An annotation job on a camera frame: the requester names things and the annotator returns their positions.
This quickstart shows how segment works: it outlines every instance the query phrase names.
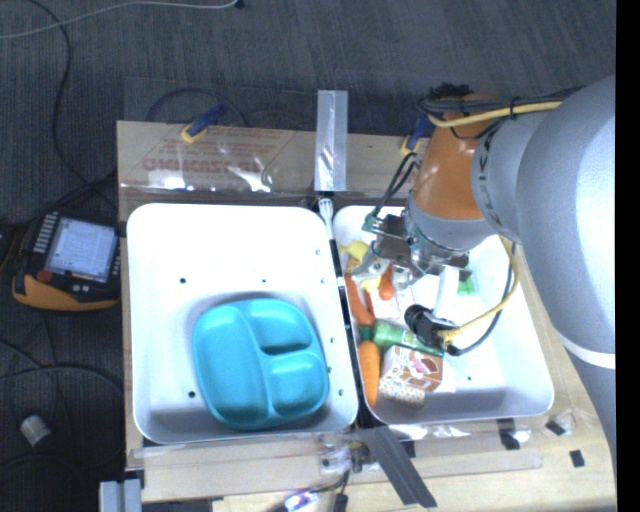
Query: blue plate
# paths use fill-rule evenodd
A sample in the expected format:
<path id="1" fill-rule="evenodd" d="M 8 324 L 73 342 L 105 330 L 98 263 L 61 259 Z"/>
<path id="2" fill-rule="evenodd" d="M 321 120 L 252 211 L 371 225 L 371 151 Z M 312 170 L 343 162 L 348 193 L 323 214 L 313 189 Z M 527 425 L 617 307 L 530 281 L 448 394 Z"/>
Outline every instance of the blue plate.
<path id="1" fill-rule="evenodd" d="M 191 337 L 196 377 L 207 407 L 236 430 L 259 430 L 317 411 L 329 378 L 309 319 L 278 299 L 216 306 Z"/>

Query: yellow cable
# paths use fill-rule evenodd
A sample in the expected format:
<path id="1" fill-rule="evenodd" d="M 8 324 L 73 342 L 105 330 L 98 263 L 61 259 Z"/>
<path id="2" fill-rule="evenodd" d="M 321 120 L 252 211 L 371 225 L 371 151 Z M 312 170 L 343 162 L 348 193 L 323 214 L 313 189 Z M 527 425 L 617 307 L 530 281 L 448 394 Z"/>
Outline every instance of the yellow cable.
<path id="1" fill-rule="evenodd" d="M 460 327 L 456 327 L 455 329 L 443 329 L 441 331 L 438 331 L 438 336 L 442 338 L 445 347 L 449 346 L 451 342 L 454 340 L 454 338 L 456 338 L 457 336 L 460 336 L 463 332 L 467 331 L 471 327 L 480 323 L 485 318 L 498 313 L 500 310 L 502 310 L 505 307 L 507 302 L 511 300 L 511 297 L 513 297 L 513 294 L 515 293 L 516 288 L 518 287 L 518 283 L 520 282 L 520 274 L 518 273 L 518 268 L 516 266 L 515 255 L 511 252 L 511 249 L 507 247 L 507 241 L 503 237 L 500 237 L 500 241 L 502 242 L 502 245 L 505 251 L 507 252 L 507 256 L 509 256 L 511 268 L 513 269 L 513 283 L 511 284 L 511 289 L 496 306 L 491 308 L 486 313 L 483 313 L 479 317 L 474 318 L 473 320 L 470 320 L 466 324 L 463 324 Z"/>
<path id="2" fill-rule="evenodd" d="M 510 108 L 501 108 L 498 110 L 490 110 L 488 112 L 483 112 L 481 114 L 474 114 L 472 116 L 461 117 L 458 119 L 451 119 L 450 121 L 445 121 L 443 119 L 439 119 L 433 114 L 427 114 L 429 117 L 429 121 L 431 121 L 435 126 L 440 128 L 455 128 L 456 126 L 464 126 L 467 124 L 477 123 L 479 121 L 486 121 L 488 119 L 496 119 L 498 117 L 507 117 L 512 114 L 527 114 L 530 112 L 541 112 L 544 110 L 553 110 L 560 106 L 561 101 L 547 101 L 544 103 L 530 103 L 528 105 L 518 105 L 516 107 Z"/>

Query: transparent plastic sheet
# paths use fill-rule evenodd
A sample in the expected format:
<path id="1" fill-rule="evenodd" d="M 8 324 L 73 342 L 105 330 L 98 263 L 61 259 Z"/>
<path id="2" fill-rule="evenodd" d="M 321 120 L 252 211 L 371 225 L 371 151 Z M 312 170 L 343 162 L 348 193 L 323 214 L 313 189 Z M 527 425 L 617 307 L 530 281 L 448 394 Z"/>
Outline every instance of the transparent plastic sheet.
<path id="1" fill-rule="evenodd" d="M 149 85 L 148 80 L 142 82 L 134 80 L 133 84 L 130 84 L 134 88 L 142 86 L 148 88 Z M 175 83 L 159 82 L 151 87 L 151 97 L 160 98 L 176 90 L 176 86 Z M 210 102 L 205 101 L 196 107 L 191 107 L 191 115 L 185 116 L 181 122 L 176 122 L 178 117 L 174 114 L 161 115 L 160 110 L 168 108 L 168 104 L 156 110 L 149 119 L 147 118 L 149 102 L 128 103 L 129 120 L 118 124 L 120 220 L 125 222 L 135 208 L 149 202 L 246 202 L 250 204 L 283 202 L 307 205 L 309 196 L 313 192 L 313 158 L 316 143 L 313 130 L 317 96 L 315 93 L 286 92 L 282 94 L 289 95 L 288 100 L 295 98 L 299 102 L 300 109 L 294 110 L 296 115 L 300 115 L 295 119 L 293 114 L 282 117 L 282 112 L 278 109 L 265 108 L 264 114 L 261 114 L 262 121 L 255 123 L 255 126 L 247 127 L 240 116 L 237 116 L 235 119 L 228 120 L 228 125 L 210 127 L 202 138 L 191 145 L 179 138 L 180 131 L 194 115 L 210 107 Z M 169 94 L 167 98 L 177 100 L 180 95 Z M 171 108 L 176 112 L 185 112 L 182 106 Z M 287 112 L 293 112 L 290 104 Z M 399 151 L 402 139 L 403 137 L 400 136 L 350 133 L 348 136 L 348 190 L 337 196 L 336 203 L 371 204 L 372 200 L 379 199 L 402 159 L 403 155 Z M 420 150 L 426 149 L 426 145 L 426 143 L 421 144 Z M 398 193 L 399 201 L 406 198 L 410 187 L 411 183 L 408 182 Z M 513 423 L 509 426 L 509 435 L 518 440 L 521 447 L 525 447 L 531 439 L 540 436 L 570 435 L 576 423 L 584 423 L 588 428 L 598 428 L 597 418 L 591 413 L 588 399 L 586 401 L 581 398 L 576 399 L 568 392 L 567 379 L 575 377 L 567 376 L 561 371 L 567 356 L 555 339 L 544 308 L 536 297 L 535 287 L 531 283 L 528 283 L 528 293 L 527 301 L 532 310 L 535 328 L 553 381 L 554 403 L 543 414 L 513 418 Z M 129 389 L 127 405 L 129 420 L 131 420 L 132 410 L 130 396 Z M 549 423 L 553 421 L 561 425 L 561 434 L 548 428 Z M 495 418 L 484 421 L 462 418 L 459 421 L 427 422 L 426 424 L 423 422 L 414 425 L 391 424 L 391 428 L 401 440 L 411 440 L 416 443 L 418 457 L 416 465 L 421 468 L 428 466 L 426 472 L 421 470 L 421 474 L 425 476 L 482 473 L 505 468 L 535 468 L 541 464 L 536 454 L 530 451 L 516 451 L 518 453 L 510 451 L 507 454 L 501 439 L 500 425 Z M 351 447 L 351 443 L 357 439 L 353 431 L 336 433 L 336 435 L 340 446 L 338 451 L 344 448 L 345 443 Z M 322 436 L 289 439 L 286 442 L 293 443 L 291 451 L 277 452 L 276 450 L 277 453 L 269 452 L 268 449 L 260 451 L 260 446 L 276 447 L 283 441 L 282 438 L 274 437 L 157 447 L 148 445 L 140 433 L 135 431 L 135 425 L 128 421 L 127 464 L 129 468 L 155 468 L 161 473 L 164 471 L 172 473 L 176 468 L 197 471 L 203 465 L 213 468 L 220 462 L 219 455 L 215 454 L 224 452 L 224 449 L 218 451 L 224 445 L 232 446 L 234 450 L 238 449 L 234 453 L 241 454 L 239 464 L 244 464 L 242 461 L 246 459 L 259 460 L 260 464 L 269 466 L 270 460 L 277 459 L 280 462 L 288 461 L 287 464 L 297 465 L 300 468 L 311 467 L 310 473 L 300 473 L 301 478 L 309 481 L 309 485 L 314 480 L 322 483 L 334 476 L 331 471 L 327 474 L 327 466 L 322 463 L 322 455 L 333 453 L 335 446 L 326 445 Z M 441 457 L 433 457 L 434 453 L 440 454 Z M 491 453 L 494 457 L 488 460 L 487 453 Z M 479 455 L 484 463 L 452 467 L 446 462 L 451 454 Z M 222 484 L 228 486 L 223 491 L 226 493 L 275 489 L 275 487 L 271 489 L 261 487 L 263 484 L 267 486 L 268 482 L 257 484 L 225 480 Z M 151 500 L 153 500 L 153 492 L 155 492 L 153 488 L 147 490 Z"/>

